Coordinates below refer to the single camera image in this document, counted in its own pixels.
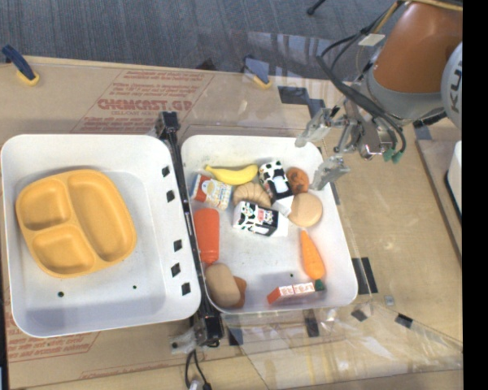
black hinge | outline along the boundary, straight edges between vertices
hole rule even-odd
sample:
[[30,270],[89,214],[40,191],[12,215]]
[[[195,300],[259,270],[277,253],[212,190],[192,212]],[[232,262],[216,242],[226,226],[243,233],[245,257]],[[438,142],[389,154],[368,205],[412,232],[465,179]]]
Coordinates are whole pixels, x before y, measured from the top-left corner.
[[177,113],[175,111],[161,111],[155,125],[155,132],[161,141],[168,143],[168,148],[173,161],[173,168],[176,174],[177,186],[181,195],[181,203],[185,215],[185,222],[190,237],[190,245],[194,255],[195,269],[201,287],[201,305],[199,306],[195,318],[203,325],[203,330],[196,333],[198,345],[217,346],[224,336],[224,328],[220,318],[220,312],[210,303],[204,285],[203,269],[198,254],[197,239],[194,233],[194,221],[190,209],[188,198],[188,187],[186,186],[185,173],[182,169],[181,149],[177,143],[177,132],[180,128]]

toy food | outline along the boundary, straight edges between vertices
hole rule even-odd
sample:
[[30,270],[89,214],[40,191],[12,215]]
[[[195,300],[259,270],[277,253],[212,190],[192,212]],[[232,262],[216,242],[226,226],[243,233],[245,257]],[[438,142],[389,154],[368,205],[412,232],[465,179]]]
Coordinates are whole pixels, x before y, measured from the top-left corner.
[[311,282],[279,286],[268,294],[268,303],[271,305],[275,302],[281,303],[283,301],[291,301],[296,297],[310,295],[315,291],[315,285]]
[[274,160],[261,165],[259,167],[259,182],[271,198],[271,207],[288,216],[291,212],[293,191],[281,161]]
[[325,274],[325,265],[315,243],[306,230],[300,230],[303,270],[313,280],[321,279]]
[[244,303],[246,302],[247,282],[241,277],[234,276],[233,278],[235,279],[235,283],[237,284],[238,291],[241,293],[241,298],[235,305],[232,306],[232,308],[240,309],[244,306]]
[[240,201],[254,202],[263,208],[271,208],[271,199],[269,199],[268,193],[264,191],[260,184],[253,182],[248,182],[235,188],[232,202],[237,205]]
[[195,236],[201,261],[212,264],[219,259],[219,211],[215,208],[202,208],[194,212]]
[[224,263],[215,263],[204,273],[210,297],[218,306],[229,308],[238,304],[241,300],[241,292],[228,266]]
[[228,207],[233,186],[214,180],[209,176],[197,175],[192,194],[194,200],[225,210]]
[[259,167],[255,164],[242,169],[227,169],[206,165],[204,170],[209,171],[217,180],[229,185],[242,185],[256,177]]
[[240,201],[233,211],[233,228],[263,236],[287,236],[288,219],[277,210]]
[[309,190],[309,176],[302,169],[290,167],[285,173],[290,182],[293,194],[307,192]]
[[304,192],[294,196],[291,212],[287,216],[299,227],[310,227],[320,221],[324,207],[322,201],[312,193]]

gray carpet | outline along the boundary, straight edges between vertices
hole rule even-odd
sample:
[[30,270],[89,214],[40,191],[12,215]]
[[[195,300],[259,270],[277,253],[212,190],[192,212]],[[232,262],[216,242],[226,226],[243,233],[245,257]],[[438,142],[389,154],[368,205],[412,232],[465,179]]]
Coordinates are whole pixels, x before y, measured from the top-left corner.
[[[316,1],[0,0],[0,62],[5,44],[23,54],[164,67],[195,68],[210,59],[227,72],[239,72],[242,57],[253,54],[270,74],[325,78],[314,50],[297,37],[349,36],[395,0],[328,0],[309,16]],[[282,50],[286,40],[300,56]],[[3,324],[0,305],[0,364]]]

toy bread roll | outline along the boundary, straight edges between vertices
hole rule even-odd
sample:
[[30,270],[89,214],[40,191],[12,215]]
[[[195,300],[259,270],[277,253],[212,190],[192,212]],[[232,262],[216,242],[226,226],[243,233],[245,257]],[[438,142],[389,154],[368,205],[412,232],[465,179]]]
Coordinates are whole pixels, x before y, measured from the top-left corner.
[[206,285],[211,299],[222,308],[229,308],[239,303],[241,291],[228,266],[215,263],[205,270]]
[[309,176],[307,176],[307,173],[302,169],[299,169],[298,167],[290,167],[285,175],[290,182],[294,195],[309,190]]

yellow divided plate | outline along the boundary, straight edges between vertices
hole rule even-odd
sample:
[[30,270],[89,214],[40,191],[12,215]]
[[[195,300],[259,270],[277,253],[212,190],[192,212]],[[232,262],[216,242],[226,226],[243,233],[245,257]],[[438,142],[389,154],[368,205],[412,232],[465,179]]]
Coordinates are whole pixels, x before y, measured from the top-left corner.
[[100,171],[37,180],[22,189],[15,210],[31,255],[52,276],[74,277],[112,266],[136,245],[129,210]]

